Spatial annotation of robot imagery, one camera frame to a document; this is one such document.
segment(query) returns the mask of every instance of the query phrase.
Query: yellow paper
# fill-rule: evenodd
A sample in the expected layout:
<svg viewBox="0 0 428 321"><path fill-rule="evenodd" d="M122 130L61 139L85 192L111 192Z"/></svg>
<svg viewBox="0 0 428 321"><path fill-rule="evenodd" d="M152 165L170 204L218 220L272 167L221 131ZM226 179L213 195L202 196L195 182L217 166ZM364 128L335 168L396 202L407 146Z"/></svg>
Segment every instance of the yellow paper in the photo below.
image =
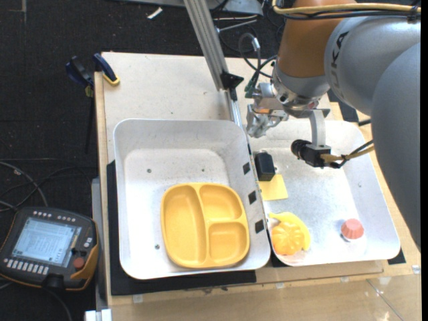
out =
<svg viewBox="0 0 428 321"><path fill-rule="evenodd" d="M282 200L288 198L287 188L282 175L275 175L270 181L259 182L261 197L264 201Z"/></svg>

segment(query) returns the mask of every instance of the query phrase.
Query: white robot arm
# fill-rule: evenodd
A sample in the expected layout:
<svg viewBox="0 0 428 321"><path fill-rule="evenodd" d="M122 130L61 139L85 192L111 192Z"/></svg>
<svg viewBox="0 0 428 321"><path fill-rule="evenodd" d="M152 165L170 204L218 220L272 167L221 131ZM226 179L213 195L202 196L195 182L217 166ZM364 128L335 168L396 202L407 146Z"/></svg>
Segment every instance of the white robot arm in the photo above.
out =
<svg viewBox="0 0 428 321"><path fill-rule="evenodd" d="M379 164L420 248L420 7L296 0L291 9L274 8L291 19L271 83L252 92L248 135L259 138L289 116L309 117L331 89L371 117ZM319 157L306 162L324 165Z"/></svg>

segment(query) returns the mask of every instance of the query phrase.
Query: black floor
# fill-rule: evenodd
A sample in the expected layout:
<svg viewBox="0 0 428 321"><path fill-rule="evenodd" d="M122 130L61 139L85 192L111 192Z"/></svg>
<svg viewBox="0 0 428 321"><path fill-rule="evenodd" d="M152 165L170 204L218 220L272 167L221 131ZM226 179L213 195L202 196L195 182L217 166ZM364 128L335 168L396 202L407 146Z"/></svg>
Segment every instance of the black floor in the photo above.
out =
<svg viewBox="0 0 428 321"><path fill-rule="evenodd" d="M357 0L410 4L414 0ZM67 76L65 64L78 56L89 69L100 51L201 56L185 9L105 0L0 0L0 242L13 213L5 203L43 204L25 175L41 189L52 207L91 215L90 180L97 175L95 129L85 151L90 99ZM235 24L220 21L218 28ZM254 32L262 57L276 54L283 19L265 8L251 27L223 34L226 56L237 57L237 40ZM0 281L0 320L66 320L63 306L35 288ZM73 320L93 310L94 287L60 296Z"/></svg>

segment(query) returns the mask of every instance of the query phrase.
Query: yellow plate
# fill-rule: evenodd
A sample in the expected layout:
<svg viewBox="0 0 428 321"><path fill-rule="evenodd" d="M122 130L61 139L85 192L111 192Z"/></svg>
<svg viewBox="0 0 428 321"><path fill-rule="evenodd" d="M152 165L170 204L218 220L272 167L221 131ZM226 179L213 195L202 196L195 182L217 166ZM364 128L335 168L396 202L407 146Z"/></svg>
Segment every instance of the yellow plate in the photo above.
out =
<svg viewBox="0 0 428 321"><path fill-rule="evenodd" d="M249 249L239 195L216 183L185 183L165 191L160 206L168 256L186 268L229 266Z"/></svg>

